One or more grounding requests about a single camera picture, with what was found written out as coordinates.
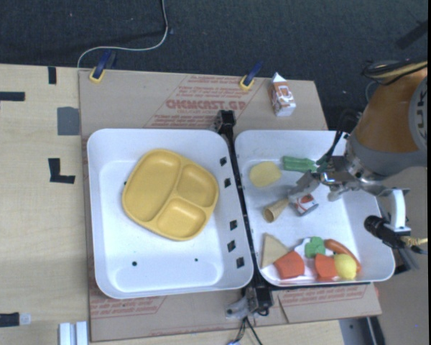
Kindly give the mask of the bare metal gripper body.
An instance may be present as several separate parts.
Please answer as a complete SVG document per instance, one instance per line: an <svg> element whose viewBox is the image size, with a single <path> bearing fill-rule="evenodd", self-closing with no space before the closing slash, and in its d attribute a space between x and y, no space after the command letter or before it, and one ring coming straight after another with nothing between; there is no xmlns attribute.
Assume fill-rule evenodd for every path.
<svg viewBox="0 0 431 345"><path fill-rule="evenodd" d="M318 160L320 182L328 187L344 185L348 191L363 190L371 195L380 195L385 186L384 177L367 168L353 155L324 155Z"/></svg>

